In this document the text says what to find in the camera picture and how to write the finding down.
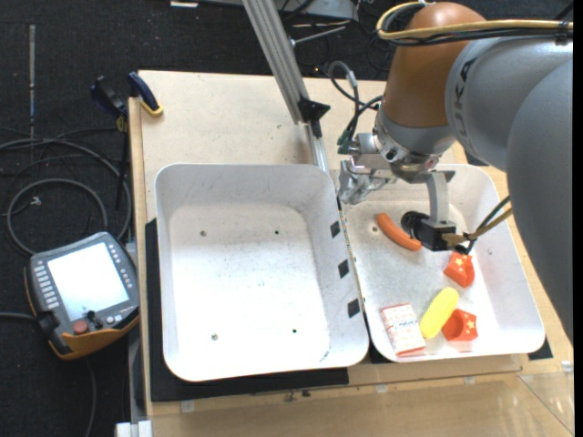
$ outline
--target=aluminum rail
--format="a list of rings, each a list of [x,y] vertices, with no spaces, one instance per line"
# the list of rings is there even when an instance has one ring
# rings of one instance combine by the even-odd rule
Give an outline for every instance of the aluminum rail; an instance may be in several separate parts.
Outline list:
[[[302,99],[309,100],[310,96],[273,0],[242,0],[242,2],[292,120],[295,123],[305,123],[299,102]],[[306,132],[314,164],[328,173],[328,161],[322,138],[313,134],[312,125],[309,123],[306,124]]]

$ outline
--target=black bracket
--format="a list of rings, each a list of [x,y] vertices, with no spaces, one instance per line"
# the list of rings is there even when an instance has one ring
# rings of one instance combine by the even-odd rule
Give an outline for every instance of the black bracket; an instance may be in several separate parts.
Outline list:
[[[298,107],[300,108],[303,121],[312,126],[313,135],[316,137],[322,137],[320,118],[330,110],[330,106],[302,97],[298,102]]]

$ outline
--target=black carpet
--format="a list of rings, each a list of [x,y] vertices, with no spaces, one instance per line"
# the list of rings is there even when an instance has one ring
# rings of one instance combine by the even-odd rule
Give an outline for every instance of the black carpet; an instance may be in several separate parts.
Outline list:
[[[302,72],[321,76],[317,67],[342,60],[358,79],[385,79],[394,50],[374,40],[372,30],[383,11],[407,1],[412,0],[363,4],[360,24],[351,22],[339,33],[298,45]],[[461,3],[487,19],[562,15],[573,20],[573,0],[427,1]],[[298,39],[322,31],[309,25],[330,21],[297,15],[285,26]],[[299,23],[308,26],[292,27]],[[120,166],[123,135],[116,131],[115,119],[92,102],[89,88],[98,76],[105,76],[126,97],[125,76],[140,68],[270,73],[239,6],[201,3],[177,8],[168,0],[0,0],[0,312],[30,311],[22,275],[28,257],[9,238],[5,216],[15,194],[29,183],[45,178],[87,183],[104,201],[109,230],[128,237],[124,226],[130,203],[123,198],[116,207],[117,176],[103,165],[107,161]],[[31,135],[34,145],[18,142]],[[40,142],[59,136],[57,142]],[[63,144],[64,138],[76,146]],[[91,199],[66,185],[39,184],[14,204],[13,211],[15,234],[33,252],[103,228]],[[85,435],[92,403],[87,363],[60,360],[27,320],[0,319],[0,346],[0,436]],[[116,423],[130,419],[126,340],[88,360],[97,384],[90,435],[113,436]]]

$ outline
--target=wooden table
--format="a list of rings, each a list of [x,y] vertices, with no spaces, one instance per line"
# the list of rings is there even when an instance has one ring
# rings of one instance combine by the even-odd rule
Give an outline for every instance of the wooden table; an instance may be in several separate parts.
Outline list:
[[[302,126],[294,125],[271,76],[141,71],[164,107],[148,116],[129,100],[131,173],[140,282],[142,415],[155,436],[407,435],[467,436],[574,434],[573,349],[517,234],[513,232],[553,358],[526,354],[460,360],[372,364],[349,368],[350,384],[308,391],[153,402],[149,396],[148,301],[144,226],[156,216],[154,177],[173,162],[310,163]],[[353,103],[326,79],[306,79],[313,100],[332,106],[322,118],[331,168],[339,164],[335,139]],[[382,94],[384,82],[361,81],[362,99]],[[370,131],[374,112],[361,116]],[[455,145],[442,163],[465,163]],[[505,174],[486,168],[500,196]]]

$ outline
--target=white tray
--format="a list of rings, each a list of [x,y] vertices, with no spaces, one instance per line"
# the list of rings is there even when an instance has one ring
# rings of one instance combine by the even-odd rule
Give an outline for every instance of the white tray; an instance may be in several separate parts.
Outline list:
[[[163,350],[175,375],[362,360],[368,334],[329,175],[313,165],[172,164],[155,195]]]
[[[450,220],[457,224],[457,232],[476,230],[500,200],[491,178],[471,165],[442,165],[438,169],[455,171],[448,192]],[[361,204],[343,206],[375,348],[397,362],[528,353],[540,348],[545,339],[544,326],[507,223],[494,227],[474,245],[471,255],[476,278],[464,289],[443,273],[450,251],[410,251],[396,245],[376,227],[377,213],[385,212],[400,224],[408,210],[429,214],[425,185],[399,181],[372,192]],[[457,308],[477,316],[478,337],[447,341],[439,332],[426,341],[424,350],[397,357],[380,309],[409,302],[420,320],[433,297],[448,286],[460,295]]]

